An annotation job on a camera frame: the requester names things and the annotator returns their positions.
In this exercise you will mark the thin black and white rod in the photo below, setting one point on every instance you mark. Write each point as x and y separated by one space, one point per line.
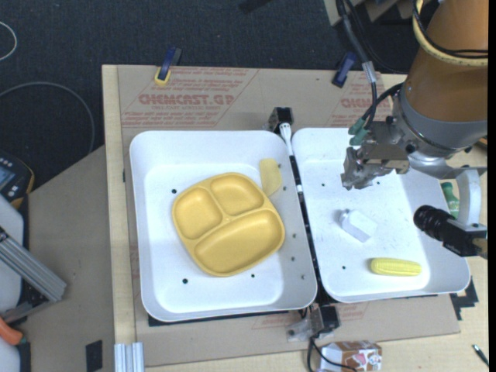
295 171

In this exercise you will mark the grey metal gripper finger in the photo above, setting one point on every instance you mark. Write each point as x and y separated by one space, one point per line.
352 169
370 176

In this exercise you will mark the brown cardboard board red print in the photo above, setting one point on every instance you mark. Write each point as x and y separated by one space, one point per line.
232 99

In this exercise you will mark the brown and white carton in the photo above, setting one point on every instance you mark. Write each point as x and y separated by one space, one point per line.
352 357

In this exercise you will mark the white plastic tray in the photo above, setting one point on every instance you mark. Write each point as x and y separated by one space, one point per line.
391 204
162 223

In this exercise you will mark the small white bottle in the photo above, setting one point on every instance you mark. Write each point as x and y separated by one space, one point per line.
358 225

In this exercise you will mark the pale yellow flat slice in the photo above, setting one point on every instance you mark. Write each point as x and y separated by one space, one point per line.
270 174

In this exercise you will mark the yellow corn cob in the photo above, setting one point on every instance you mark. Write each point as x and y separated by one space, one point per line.
395 267

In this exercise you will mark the yellow divided plate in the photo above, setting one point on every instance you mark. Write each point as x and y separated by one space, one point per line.
228 225

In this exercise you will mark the green bottle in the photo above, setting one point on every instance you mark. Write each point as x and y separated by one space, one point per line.
450 198

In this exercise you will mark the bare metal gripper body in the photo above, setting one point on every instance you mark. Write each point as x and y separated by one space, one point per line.
387 145

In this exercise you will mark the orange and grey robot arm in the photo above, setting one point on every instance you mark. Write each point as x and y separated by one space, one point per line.
449 52

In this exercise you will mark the black cylinder on white bracket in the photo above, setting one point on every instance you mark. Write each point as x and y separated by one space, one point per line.
438 223

